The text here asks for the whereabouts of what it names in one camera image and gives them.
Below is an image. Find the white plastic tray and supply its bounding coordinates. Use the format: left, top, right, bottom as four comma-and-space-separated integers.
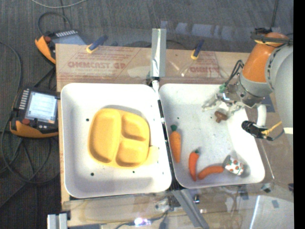
60, 83, 173, 199
159, 83, 265, 189

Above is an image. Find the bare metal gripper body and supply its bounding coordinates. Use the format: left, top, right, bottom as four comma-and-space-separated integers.
216, 83, 264, 109

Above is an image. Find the black cylinder on white bracket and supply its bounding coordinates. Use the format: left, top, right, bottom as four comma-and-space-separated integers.
241, 104, 269, 139

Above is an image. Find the brown mushroom-shaped toy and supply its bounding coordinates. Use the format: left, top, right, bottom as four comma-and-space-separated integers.
214, 110, 229, 124

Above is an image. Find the orange sausage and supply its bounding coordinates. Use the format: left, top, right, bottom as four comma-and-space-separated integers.
197, 165, 225, 180

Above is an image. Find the brown cardboard board red print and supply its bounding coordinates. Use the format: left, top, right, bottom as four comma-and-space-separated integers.
55, 43, 275, 207

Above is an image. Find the yellow divided plate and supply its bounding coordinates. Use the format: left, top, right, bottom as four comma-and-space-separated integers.
88, 108, 151, 168

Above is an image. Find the orange carrot with green top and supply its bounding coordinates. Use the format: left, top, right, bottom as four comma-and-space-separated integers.
188, 149, 200, 182
169, 125, 182, 164

